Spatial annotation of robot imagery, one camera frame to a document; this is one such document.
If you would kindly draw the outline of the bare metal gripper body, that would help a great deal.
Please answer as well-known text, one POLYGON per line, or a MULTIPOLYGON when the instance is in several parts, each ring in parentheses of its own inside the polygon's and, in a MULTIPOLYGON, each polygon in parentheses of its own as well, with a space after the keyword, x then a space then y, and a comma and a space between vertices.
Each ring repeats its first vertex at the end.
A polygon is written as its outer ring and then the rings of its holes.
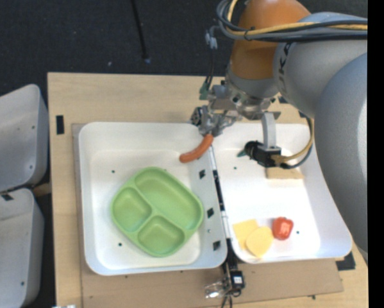
POLYGON ((272 83, 226 83, 214 85, 207 94, 209 111, 236 113, 248 120, 260 120, 273 98, 272 83))

